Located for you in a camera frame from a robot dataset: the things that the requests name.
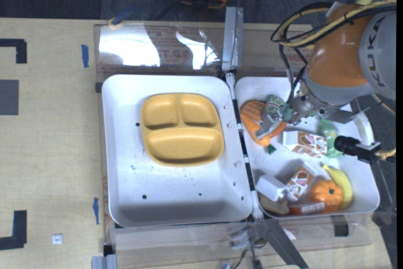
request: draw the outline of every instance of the black corner marker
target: black corner marker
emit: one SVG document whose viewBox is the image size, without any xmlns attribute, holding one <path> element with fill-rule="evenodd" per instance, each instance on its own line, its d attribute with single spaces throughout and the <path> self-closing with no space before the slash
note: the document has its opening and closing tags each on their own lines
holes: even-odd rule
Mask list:
<svg viewBox="0 0 403 269">
<path fill-rule="evenodd" d="M 15 62 L 26 64 L 26 41 L 21 38 L 0 38 L 0 47 L 15 47 Z"/>
<path fill-rule="evenodd" d="M 14 211 L 13 235 L 0 238 L 0 250 L 24 248 L 26 243 L 26 210 Z"/>
</svg>

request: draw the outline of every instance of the beige tabletop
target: beige tabletop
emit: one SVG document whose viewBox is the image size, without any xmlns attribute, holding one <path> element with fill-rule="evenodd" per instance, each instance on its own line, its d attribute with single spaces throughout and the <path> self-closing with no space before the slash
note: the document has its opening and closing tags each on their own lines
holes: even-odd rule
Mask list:
<svg viewBox="0 0 403 269">
<path fill-rule="evenodd" d="M 90 268 L 103 253 L 105 217 L 98 99 L 96 20 L 0 19 L 0 38 L 27 42 L 27 64 L 0 47 L 0 79 L 19 80 L 19 114 L 0 115 L 0 238 L 12 235 L 13 212 L 27 211 L 24 248 L 0 251 L 1 268 Z M 89 49 L 88 67 L 82 45 Z M 93 202 L 99 202 L 99 222 Z M 378 227 L 369 244 L 303 250 L 310 268 L 391 268 Z M 62 234 L 61 244 L 52 236 Z M 263 268 L 287 267 L 278 255 Z M 217 261 L 169 268 L 215 268 Z M 251 268 L 247 261 L 239 268 Z"/>
</svg>

